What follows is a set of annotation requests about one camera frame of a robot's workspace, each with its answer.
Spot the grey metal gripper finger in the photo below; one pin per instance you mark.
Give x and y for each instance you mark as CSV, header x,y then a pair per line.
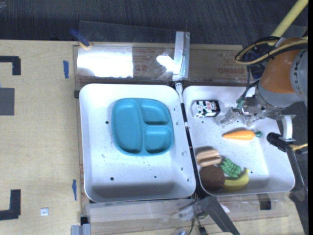
x,y
230,116
252,121

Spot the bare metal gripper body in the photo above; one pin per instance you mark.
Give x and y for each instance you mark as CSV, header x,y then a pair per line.
x,y
253,105

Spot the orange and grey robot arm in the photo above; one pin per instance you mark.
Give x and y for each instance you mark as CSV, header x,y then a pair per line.
x,y
278,70

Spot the orange carrot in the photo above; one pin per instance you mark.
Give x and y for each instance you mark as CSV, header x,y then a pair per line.
x,y
240,135

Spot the black and white cow-print carton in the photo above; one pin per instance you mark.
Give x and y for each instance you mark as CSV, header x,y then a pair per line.
x,y
206,108

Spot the white plastic tray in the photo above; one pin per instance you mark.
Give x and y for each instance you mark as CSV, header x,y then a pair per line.
x,y
137,175
259,160

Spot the tan hot dog bun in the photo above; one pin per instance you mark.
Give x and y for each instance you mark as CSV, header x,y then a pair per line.
x,y
208,157

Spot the green grapes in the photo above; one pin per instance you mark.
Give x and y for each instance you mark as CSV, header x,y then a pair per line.
x,y
230,168

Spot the yellow banana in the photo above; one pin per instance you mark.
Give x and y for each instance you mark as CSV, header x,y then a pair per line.
x,y
238,183

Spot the brown doughnut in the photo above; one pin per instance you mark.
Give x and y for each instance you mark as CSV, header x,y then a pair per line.
x,y
212,177

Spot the blue divided plate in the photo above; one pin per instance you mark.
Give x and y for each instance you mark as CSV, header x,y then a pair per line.
x,y
129,128

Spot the small white square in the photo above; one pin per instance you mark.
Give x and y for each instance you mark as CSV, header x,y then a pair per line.
x,y
44,211

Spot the black cylinder on white bracket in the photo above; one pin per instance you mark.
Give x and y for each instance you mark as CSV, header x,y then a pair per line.
x,y
277,139

